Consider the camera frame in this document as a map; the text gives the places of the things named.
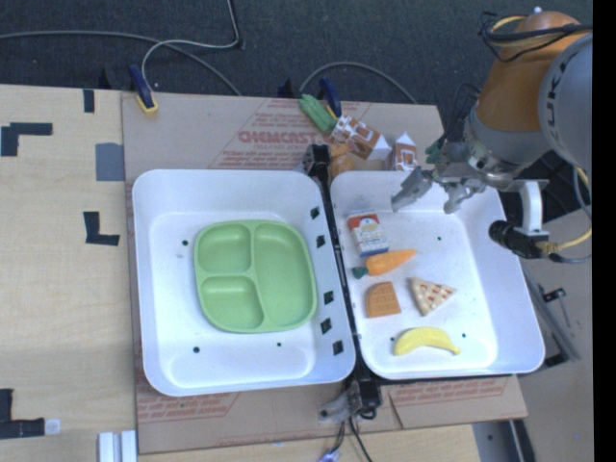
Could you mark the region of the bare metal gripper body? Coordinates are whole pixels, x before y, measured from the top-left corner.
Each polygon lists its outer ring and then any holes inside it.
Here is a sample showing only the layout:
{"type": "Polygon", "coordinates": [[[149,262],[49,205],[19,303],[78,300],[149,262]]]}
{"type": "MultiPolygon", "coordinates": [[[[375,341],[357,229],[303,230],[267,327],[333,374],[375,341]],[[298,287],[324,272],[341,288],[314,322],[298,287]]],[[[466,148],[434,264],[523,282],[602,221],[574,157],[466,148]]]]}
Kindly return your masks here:
{"type": "Polygon", "coordinates": [[[440,184],[482,184],[505,190],[516,173],[516,165],[495,155],[479,141],[446,141],[431,178],[440,184]]]}

